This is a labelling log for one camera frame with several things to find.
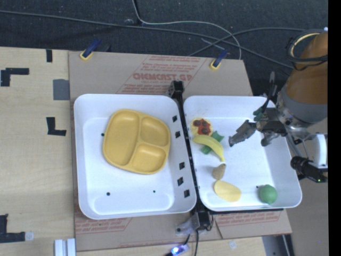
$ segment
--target metal bracket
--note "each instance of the metal bracket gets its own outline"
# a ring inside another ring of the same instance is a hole
[[[177,235],[190,235],[200,227],[199,215],[195,212],[186,222],[176,227]]]

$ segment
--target black tape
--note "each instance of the black tape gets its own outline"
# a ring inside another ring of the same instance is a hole
[[[30,74],[29,68],[6,68],[1,70],[0,86],[10,86],[11,75],[28,75]]]
[[[30,74],[29,68],[6,68],[6,72],[11,75],[28,75]]]
[[[52,62],[53,57],[52,57],[52,50],[47,49],[46,50],[46,62]]]
[[[11,74],[7,73],[5,70],[1,70],[0,75],[0,86],[10,86]]]
[[[56,130],[55,129],[55,118],[54,117],[47,117],[47,128],[48,132],[47,134],[51,135],[61,135],[61,136],[66,136],[66,130]]]
[[[0,243],[13,243],[25,241],[25,232],[7,233],[7,217],[9,215],[0,215]]]

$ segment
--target cardboard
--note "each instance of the cardboard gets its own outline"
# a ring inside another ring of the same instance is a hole
[[[178,236],[176,226],[190,213],[98,221],[82,214],[77,198],[73,103],[87,93],[167,95],[172,80],[184,82],[184,99],[191,95],[252,95],[243,61],[223,60],[213,71],[209,68],[213,58],[95,52],[82,61],[79,54],[69,52],[77,251],[184,242],[186,236]],[[201,241],[291,233],[285,210],[214,217],[213,228],[200,234]]]

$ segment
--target yellow food toy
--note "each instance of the yellow food toy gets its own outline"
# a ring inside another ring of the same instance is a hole
[[[161,120],[123,109],[114,113],[104,134],[105,159],[120,169],[153,174],[166,164],[171,133]]]
[[[214,183],[214,192],[217,196],[229,202],[236,202],[241,197],[241,190],[238,187],[222,180],[217,180]]]
[[[194,136],[193,142],[210,147],[220,157],[222,162],[225,161],[223,146],[214,138],[208,135],[199,134]]]
[[[212,176],[216,180],[221,180],[224,177],[226,170],[226,164],[222,163],[218,167],[213,169]]]

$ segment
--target green ball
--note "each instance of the green ball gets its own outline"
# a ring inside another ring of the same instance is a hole
[[[259,198],[264,203],[272,204],[277,199],[277,190],[271,185],[264,185],[259,189]]]

